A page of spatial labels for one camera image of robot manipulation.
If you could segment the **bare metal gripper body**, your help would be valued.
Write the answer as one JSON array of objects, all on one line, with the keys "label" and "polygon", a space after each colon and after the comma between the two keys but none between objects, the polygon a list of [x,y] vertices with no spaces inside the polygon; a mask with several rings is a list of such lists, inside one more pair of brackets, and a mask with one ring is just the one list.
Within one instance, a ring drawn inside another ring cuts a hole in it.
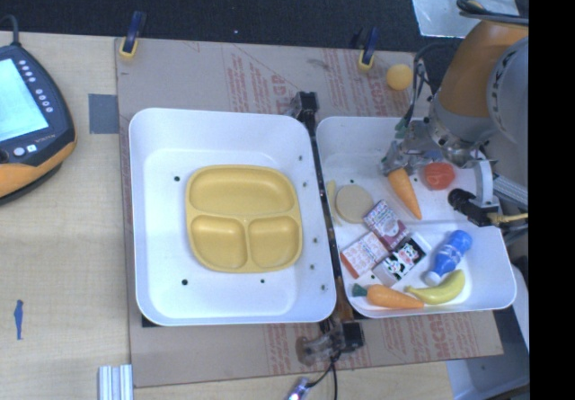
[{"label": "bare metal gripper body", "polygon": [[432,161],[446,161],[466,168],[473,161],[485,160],[481,146],[461,140],[441,122],[432,118],[412,120],[400,142],[402,153],[410,150],[431,151]]}]

